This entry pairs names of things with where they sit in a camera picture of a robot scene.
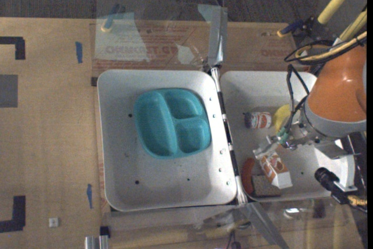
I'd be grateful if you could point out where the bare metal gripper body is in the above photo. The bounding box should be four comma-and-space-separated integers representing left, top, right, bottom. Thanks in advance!
278, 121, 320, 152

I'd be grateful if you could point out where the small red and white can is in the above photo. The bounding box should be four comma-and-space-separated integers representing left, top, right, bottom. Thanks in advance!
244, 111, 273, 130

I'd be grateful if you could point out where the orange and white carton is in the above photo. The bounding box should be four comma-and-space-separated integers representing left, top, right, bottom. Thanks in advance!
259, 150, 293, 190

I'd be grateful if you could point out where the yellow banana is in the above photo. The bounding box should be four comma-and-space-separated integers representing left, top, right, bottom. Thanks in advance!
273, 104, 293, 132

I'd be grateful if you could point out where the red sausage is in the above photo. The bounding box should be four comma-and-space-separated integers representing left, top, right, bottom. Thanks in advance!
241, 157, 256, 196

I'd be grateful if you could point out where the white plastic tray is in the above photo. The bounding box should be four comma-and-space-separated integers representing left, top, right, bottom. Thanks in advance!
219, 70, 357, 203
96, 69, 238, 212

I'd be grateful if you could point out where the teal divided plate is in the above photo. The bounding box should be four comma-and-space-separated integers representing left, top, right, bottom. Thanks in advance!
133, 87, 212, 160

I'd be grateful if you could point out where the black cylinder on white bracket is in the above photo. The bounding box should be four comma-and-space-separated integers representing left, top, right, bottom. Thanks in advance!
314, 139, 358, 205

